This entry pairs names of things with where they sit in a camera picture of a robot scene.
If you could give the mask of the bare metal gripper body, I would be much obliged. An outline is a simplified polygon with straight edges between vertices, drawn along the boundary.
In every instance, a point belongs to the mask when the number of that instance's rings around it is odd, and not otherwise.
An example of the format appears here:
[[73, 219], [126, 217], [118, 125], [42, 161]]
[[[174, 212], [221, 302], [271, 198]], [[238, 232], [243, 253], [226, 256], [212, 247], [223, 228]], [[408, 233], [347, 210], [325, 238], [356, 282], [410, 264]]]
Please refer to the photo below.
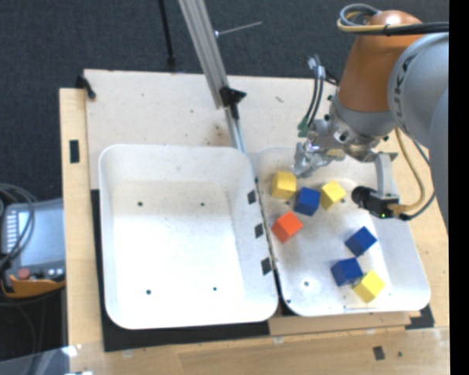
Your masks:
[[343, 120], [335, 117], [314, 120], [310, 126], [305, 151], [322, 159], [340, 159], [349, 156], [359, 162], [369, 162], [376, 154], [379, 137], [361, 134]]

